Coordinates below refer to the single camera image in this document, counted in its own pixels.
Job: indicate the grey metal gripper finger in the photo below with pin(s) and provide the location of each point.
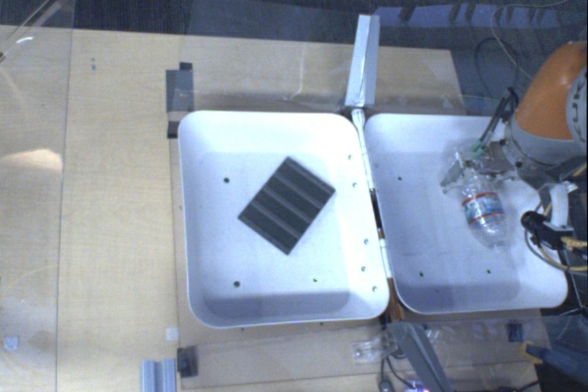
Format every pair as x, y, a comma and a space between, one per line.
452, 179

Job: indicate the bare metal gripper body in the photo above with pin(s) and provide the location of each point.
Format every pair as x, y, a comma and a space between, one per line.
498, 158

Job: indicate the clear plastic bottle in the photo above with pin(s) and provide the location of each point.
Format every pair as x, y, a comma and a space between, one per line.
484, 211

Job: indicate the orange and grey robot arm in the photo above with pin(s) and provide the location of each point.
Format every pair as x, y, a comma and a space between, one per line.
546, 101

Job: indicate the white plastic tray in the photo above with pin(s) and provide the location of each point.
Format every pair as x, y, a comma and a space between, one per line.
422, 243
220, 243

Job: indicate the dark grey ribbed rectangular pad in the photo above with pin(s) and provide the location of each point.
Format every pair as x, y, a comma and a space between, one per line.
287, 205

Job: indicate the black cylinder on white bracket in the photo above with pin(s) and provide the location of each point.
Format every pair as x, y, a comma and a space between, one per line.
558, 209

